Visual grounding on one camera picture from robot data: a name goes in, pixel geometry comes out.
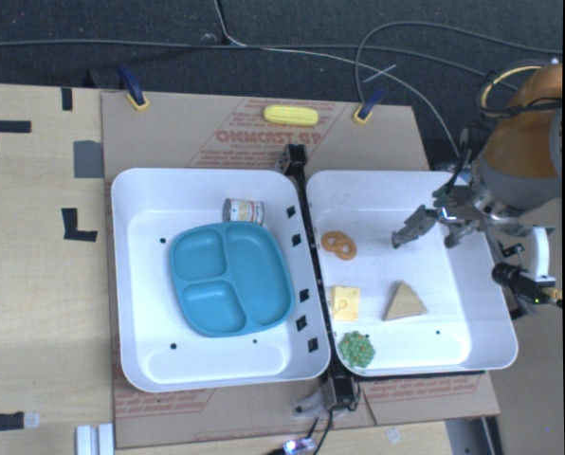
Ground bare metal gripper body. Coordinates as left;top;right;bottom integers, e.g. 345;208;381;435
434;185;512;234

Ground white plastic tray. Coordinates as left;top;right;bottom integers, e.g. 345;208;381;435
305;169;519;377
110;167;332;393

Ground orange pretzel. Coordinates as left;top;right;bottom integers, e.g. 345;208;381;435
320;230;358;262

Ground tan triangular bread slice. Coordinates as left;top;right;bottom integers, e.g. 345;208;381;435
382;280;428;322

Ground yellow cheese block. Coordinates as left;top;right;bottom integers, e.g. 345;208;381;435
328;284;361;323

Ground thin black rod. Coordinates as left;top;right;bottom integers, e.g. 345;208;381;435
296;171;345;383

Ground green grapes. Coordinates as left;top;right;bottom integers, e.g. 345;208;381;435
337;330;376;370

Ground yellow corn cob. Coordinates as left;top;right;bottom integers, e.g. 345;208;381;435
263;104;319;127

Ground small white and red can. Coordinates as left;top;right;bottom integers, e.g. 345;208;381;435
222;197;265;227

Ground blue divided plate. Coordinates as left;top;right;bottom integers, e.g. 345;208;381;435
169;220;297;338

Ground brown cardboard board red print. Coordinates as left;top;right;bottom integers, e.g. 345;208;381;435
99;90;501;450

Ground black cylinder on white bracket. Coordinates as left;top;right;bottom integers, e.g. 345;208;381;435
491;226;558;306

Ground black block with thin wires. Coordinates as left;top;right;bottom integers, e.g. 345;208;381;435
293;375;362;420
275;143;309;177

